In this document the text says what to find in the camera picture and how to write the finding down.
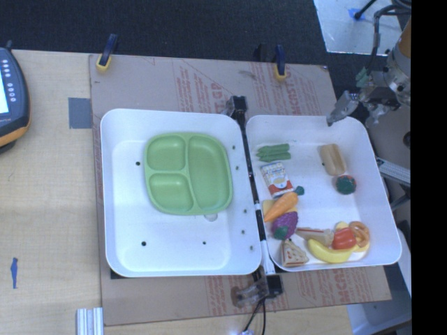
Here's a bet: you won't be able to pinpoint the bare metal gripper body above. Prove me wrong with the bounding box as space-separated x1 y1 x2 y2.
358 66 412 112

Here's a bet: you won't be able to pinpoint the tan hot dog bun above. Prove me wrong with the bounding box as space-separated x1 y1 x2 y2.
317 143 348 177

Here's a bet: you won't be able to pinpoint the green and red toy vegetable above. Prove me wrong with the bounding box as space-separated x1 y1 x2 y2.
335 174 358 195

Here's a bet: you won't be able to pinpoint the green toy beans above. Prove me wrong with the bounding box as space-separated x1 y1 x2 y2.
256 142 292 163

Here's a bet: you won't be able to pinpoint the white plastic tray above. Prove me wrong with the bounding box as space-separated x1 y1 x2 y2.
100 107 263 278
244 114 403 273

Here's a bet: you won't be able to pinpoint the white and red carton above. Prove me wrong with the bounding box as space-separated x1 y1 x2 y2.
259 160 295 199

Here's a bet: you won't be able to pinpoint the orange carrot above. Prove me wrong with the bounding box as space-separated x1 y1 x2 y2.
263 185 306 223

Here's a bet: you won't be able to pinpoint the orange toy pretzel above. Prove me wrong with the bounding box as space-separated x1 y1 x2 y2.
348 220 371 248

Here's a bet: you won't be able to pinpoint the purple grapes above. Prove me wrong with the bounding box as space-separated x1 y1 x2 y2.
272 210 300 241

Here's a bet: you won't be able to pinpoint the toy sandwich wedge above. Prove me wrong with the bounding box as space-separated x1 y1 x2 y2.
295 226 335 248

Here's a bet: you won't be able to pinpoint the red toy pepper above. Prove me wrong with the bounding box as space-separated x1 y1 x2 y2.
331 226 358 251

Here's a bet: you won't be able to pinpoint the thin black and white rod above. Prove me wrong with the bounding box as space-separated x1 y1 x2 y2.
240 115 277 276

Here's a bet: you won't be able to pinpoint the yellow banana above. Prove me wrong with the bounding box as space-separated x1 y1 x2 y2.
307 237 354 265

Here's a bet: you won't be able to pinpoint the green divided plate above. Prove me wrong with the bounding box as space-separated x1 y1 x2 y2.
143 131 234 216

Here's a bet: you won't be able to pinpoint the toy pizza slice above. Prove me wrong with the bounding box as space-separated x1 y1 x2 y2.
280 239 310 269

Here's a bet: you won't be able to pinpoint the brown cardboard board red print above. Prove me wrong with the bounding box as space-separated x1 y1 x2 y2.
88 54 393 327

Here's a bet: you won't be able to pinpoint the black block with thin wires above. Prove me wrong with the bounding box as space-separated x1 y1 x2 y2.
230 274 284 308
226 95 249 119

